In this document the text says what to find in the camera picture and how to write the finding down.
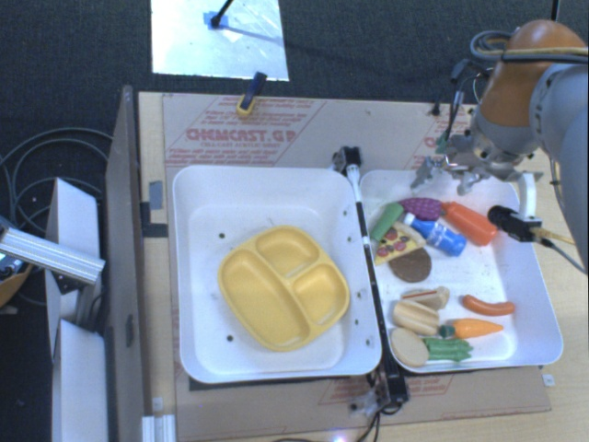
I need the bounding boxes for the black cylinder on white bracket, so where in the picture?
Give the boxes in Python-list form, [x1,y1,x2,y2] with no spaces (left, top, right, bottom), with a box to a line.
[487,171,545,244]

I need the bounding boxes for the orange bottle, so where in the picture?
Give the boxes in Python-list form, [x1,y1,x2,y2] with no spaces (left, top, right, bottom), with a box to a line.
[440,201,500,248]

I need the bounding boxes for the tan bread bun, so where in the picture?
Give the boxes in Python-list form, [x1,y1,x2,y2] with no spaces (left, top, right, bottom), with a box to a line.
[391,298,441,337]

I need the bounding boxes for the blue bottle white label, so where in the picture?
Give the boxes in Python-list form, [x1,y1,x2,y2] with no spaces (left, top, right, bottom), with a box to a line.
[402,212,468,259]

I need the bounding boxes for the green beans bundle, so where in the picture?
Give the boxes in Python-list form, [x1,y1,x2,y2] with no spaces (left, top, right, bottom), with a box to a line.
[422,336,475,365]

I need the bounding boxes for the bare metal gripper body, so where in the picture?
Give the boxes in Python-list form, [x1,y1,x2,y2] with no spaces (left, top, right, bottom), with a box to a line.
[442,131,531,182]

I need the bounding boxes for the brown cardboard board red print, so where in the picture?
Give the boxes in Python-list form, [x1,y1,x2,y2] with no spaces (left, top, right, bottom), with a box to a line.
[160,92,553,432]

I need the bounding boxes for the black block with thin wires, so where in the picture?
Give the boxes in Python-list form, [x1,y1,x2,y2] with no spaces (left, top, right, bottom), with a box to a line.
[383,369,410,405]
[331,145,365,173]

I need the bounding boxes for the yellow pizza slice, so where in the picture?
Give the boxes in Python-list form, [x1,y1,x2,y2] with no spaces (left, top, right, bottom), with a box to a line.
[373,221,427,267]

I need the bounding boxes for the thin black and white rod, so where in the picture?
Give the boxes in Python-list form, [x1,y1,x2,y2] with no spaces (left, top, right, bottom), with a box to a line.
[347,163,398,379]

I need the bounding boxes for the tan round biscuit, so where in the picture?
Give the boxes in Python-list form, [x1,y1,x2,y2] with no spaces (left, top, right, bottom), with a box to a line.
[389,327,431,369]

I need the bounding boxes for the orange carrot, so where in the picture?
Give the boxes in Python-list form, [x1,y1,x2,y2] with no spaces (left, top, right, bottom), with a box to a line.
[438,318,504,341]

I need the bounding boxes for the green bottle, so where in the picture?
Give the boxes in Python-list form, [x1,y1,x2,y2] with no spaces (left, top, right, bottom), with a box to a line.
[369,201,406,244]

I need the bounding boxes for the orange sausage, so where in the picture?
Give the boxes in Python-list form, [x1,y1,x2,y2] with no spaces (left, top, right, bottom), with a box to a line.
[461,294,516,318]

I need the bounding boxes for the brown round biscuit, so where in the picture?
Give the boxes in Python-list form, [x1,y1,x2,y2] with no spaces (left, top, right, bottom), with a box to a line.
[387,247,433,284]

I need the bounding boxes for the white plastic tray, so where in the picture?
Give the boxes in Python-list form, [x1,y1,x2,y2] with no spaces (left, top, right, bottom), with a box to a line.
[171,164,384,385]
[358,169,565,375]

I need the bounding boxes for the yellow divided plate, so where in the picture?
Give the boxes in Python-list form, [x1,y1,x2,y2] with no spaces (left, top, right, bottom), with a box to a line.
[216,224,352,354]

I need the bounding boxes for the purple grapes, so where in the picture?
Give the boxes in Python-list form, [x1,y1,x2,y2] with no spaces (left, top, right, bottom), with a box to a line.
[397,196,445,222]

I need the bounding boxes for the hot dog in bun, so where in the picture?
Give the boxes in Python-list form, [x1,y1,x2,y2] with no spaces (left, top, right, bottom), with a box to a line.
[399,285,451,312]

